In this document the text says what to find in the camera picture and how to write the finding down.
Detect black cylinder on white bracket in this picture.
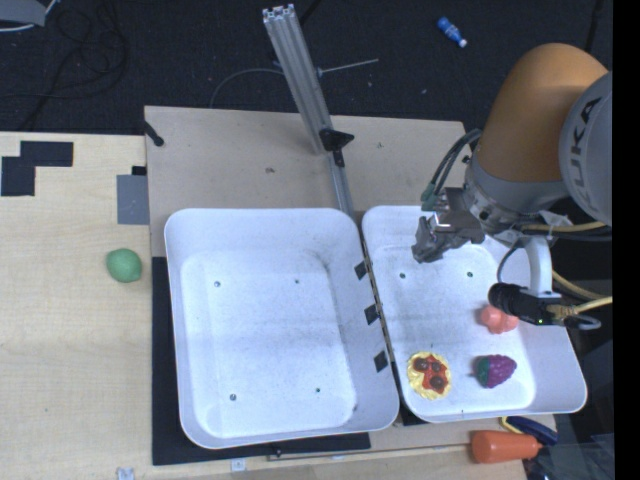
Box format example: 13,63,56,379
487,235,564,327

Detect purple toy grapes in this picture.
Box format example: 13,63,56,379
473,353,518,390

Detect blue toy bottle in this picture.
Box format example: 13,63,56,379
436,15,469,49

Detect orange toy carrot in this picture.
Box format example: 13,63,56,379
470,429,544,465

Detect yellow toy spaghetti with meatballs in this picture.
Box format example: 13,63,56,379
405,350,453,402

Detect pink toy food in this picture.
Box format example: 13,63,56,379
475,304,521,336

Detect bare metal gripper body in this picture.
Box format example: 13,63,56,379
432,186,512,250

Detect green toy lime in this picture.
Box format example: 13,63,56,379
105,247,144,284

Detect white plastic tray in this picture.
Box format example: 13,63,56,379
163,207,401,451
360,204,588,425

